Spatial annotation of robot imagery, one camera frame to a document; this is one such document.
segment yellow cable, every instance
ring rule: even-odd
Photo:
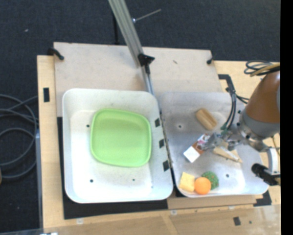
[[[263,71],[267,71],[267,70],[270,70],[270,69],[275,68],[275,67],[278,67],[278,66],[280,66],[280,63],[274,64],[274,65],[265,66],[265,67],[263,67],[263,68],[255,71],[255,72],[253,72],[250,76],[251,77],[252,76],[256,76],[257,74],[262,73]]]

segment orange fruit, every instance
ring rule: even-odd
[[[205,195],[209,193],[210,189],[211,189],[211,182],[208,178],[200,177],[195,180],[194,190],[196,191],[196,193]]]

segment wooden table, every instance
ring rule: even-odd
[[[234,196],[222,200],[206,198],[204,201],[197,200],[197,202],[191,202],[187,198],[180,200],[180,198],[177,199],[172,195],[168,198],[168,210],[107,214],[65,220],[58,146],[54,58],[56,57],[37,57],[42,209],[45,232],[59,232],[64,230],[65,227],[69,227],[65,233],[82,230],[83,232],[91,231],[89,234],[93,234],[93,231],[104,232],[104,234],[112,234],[115,231],[117,231],[117,234],[128,234],[138,229],[139,234],[144,234],[141,232],[142,229],[145,234],[150,232],[156,234],[188,234],[183,232],[190,231],[193,234],[197,231],[198,226],[202,231],[207,232],[208,227],[214,226],[215,220],[221,220],[216,229],[222,231],[223,234],[225,232],[241,234],[241,231],[254,229],[255,224],[261,229],[269,229],[267,222],[273,222],[270,228],[273,227],[274,231],[278,231],[281,224],[279,186],[269,187],[272,205],[266,207],[255,208],[253,206],[258,199],[263,198],[262,195]],[[259,82],[259,78],[250,78],[243,74],[245,62],[213,61],[213,65],[218,74],[229,74],[231,76],[237,94],[240,96],[249,97]],[[222,88],[225,89],[225,87],[226,84],[222,83]],[[44,100],[45,88],[49,90],[49,99],[46,101]],[[267,140],[267,144],[279,147],[280,139],[276,135],[274,140]],[[262,159],[264,164],[268,163],[264,154]],[[260,215],[264,212],[271,213],[270,217]],[[242,227],[235,222],[237,219],[233,219],[233,217],[240,217],[237,222],[241,222],[241,224],[247,222],[248,224]]]

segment black floor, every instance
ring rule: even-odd
[[[280,61],[281,0],[126,0],[143,46],[209,49],[215,60]],[[36,56],[53,42],[114,44],[107,0],[0,0],[0,94],[20,100],[37,95]],[[0,98],[0,108],[13,104]],[[37,101],[28,103],[38,116]],[[0,118],[0,132],[33,125]],[[30,136],[10,132],[0,139],[0,163],[26,150]],[[34,147],[11,171],[34,161]],[[38,228],[37,174],[32,170],[0,186],[0,232]]]

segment green plate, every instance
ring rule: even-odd
[[[138,167],[148,162],[152,151],[152,132],[147,118],[116,109],[95,113],[91,126],[90,148],[100,162]]]

